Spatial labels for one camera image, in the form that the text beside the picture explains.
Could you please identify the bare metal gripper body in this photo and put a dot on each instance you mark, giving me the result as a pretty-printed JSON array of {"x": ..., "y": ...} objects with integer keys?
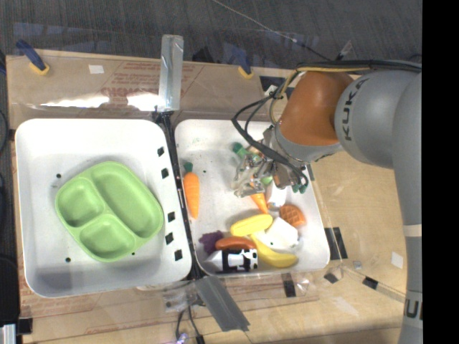
[{"x": 285, "y": 176}]

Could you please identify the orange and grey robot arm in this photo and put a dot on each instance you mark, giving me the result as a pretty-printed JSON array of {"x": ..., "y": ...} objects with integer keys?
[{"x": 376, "y": 113}]

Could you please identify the small white bottle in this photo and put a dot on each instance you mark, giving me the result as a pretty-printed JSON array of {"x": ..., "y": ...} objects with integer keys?
[{"x": 278, "y": 195}]

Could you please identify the small orange carrot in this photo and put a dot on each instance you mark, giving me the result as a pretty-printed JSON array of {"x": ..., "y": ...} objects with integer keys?
[{"x": 260, "y": 202}]

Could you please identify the orange waffle biscuit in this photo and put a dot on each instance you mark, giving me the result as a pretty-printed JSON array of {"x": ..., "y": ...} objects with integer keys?
[{"x": 292, "y": 215}]

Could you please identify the white plastic tray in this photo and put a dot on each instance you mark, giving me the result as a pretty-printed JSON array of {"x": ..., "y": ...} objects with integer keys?
[
  {"x": 43, "y": 149},
  {"x": 215, "y": 163}
]

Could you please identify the yellow banana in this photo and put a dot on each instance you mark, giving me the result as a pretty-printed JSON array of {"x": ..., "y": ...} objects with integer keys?
[{"x": 276, "y": 258}]

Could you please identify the red sausage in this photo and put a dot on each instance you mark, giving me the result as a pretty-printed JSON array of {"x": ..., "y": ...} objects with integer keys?
[{"x": 235, "y": 243}]

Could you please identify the large orange carrot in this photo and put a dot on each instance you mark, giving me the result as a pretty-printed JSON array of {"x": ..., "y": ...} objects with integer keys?
[{"x": 191, "y": 192}]

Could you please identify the purple grapes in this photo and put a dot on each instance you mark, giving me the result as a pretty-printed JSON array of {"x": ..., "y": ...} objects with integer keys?
[{"x": 209, "y": 240}]

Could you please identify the black and white milk carton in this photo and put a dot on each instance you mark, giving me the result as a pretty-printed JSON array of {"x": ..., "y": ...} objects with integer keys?
[{"x": 233, "y": 261}]

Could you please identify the brown cardboard board red print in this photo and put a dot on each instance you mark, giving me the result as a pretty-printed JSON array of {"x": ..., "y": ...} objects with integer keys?
[{"x": 222, "y": 84}]

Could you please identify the green divided plate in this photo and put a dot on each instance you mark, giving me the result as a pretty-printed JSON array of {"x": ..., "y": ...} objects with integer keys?
[{"x": 107, "y": 210}]

